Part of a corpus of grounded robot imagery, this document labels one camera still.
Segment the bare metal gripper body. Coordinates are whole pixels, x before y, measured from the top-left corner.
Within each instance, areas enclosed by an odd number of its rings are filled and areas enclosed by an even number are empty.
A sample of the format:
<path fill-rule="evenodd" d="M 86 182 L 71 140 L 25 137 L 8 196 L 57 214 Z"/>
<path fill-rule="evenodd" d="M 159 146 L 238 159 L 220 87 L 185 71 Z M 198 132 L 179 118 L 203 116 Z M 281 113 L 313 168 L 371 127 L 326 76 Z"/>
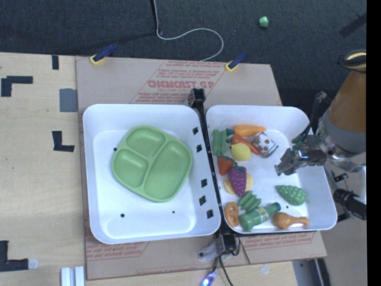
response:
<path fill-rule="evenodd" d="M 355 156 L 344 150 L 330 136 L 299 135 L 294 139 L 294 169 L 305 166 L 323 166 L 327 162 L 347 172 L 359 171 Z"/>

